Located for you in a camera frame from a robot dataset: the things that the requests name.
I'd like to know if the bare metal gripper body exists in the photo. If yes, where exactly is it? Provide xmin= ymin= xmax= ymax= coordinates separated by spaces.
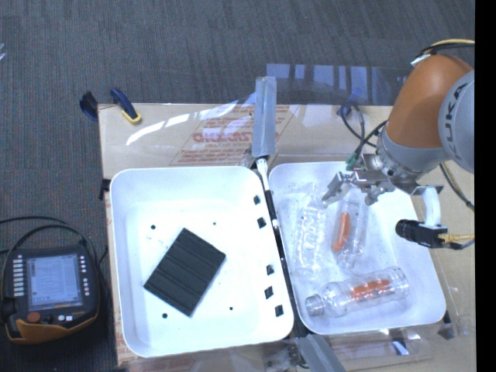
xmin=350 ymin=153 xmax=422 ymax=194

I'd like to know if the clear plastic bottle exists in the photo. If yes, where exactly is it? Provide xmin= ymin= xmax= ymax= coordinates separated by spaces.
xmin=330 ymin=191 xmax=370 ymax=270
xmin=304 ymin=266 xmax=410 ymax=319
xmin=287 ymin=182 xmax=331 ymax=279

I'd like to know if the orange toy sausage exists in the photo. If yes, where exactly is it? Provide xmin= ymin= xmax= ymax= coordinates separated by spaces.
xmin=332 ymin=212 xmax=352 ymax=253

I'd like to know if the white plastic tray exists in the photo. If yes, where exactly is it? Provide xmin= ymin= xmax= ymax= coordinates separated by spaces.
xmin=267 ymin=160 xmax=447 ymax=336
xmin=109 ymin=165 xmax=295 ymax=359

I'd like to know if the orange toy carrot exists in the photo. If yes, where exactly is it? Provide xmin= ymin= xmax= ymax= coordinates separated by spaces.
xmin=351 ymin=279 xmax=392 ymax=301

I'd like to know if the black ribbed rectangular pad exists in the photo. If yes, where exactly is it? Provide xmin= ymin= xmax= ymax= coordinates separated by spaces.
xmin=143 ymin=227 xmax=227 ymax=318

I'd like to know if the brown cardboard board red print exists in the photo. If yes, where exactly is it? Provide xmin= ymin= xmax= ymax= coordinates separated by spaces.
xmin=96 ymin=102 xmax=475 ymax=368

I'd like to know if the black cylinder on white bracket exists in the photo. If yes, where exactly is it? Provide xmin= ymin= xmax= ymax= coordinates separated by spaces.
xmin=394 ymin=184 xmax=449 ymax=250

